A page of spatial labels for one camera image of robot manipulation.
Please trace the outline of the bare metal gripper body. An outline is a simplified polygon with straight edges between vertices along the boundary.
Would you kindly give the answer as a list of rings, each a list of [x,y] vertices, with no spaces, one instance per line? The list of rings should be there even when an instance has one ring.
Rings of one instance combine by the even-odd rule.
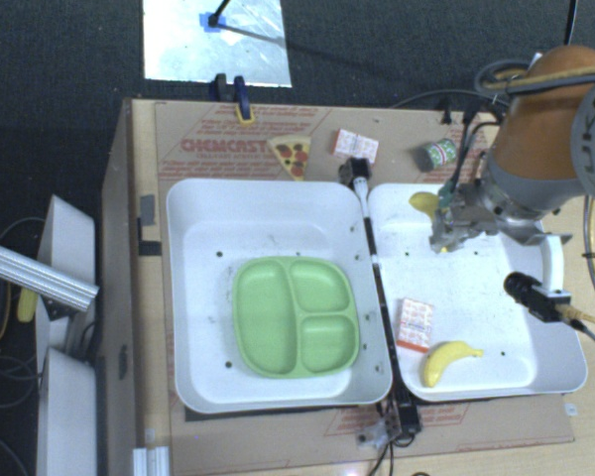
[[[491,181],[461,184],[445,211],[446,235],[475,238],[503,233],[512,239],[541,239],[542,213],[515,202]]]

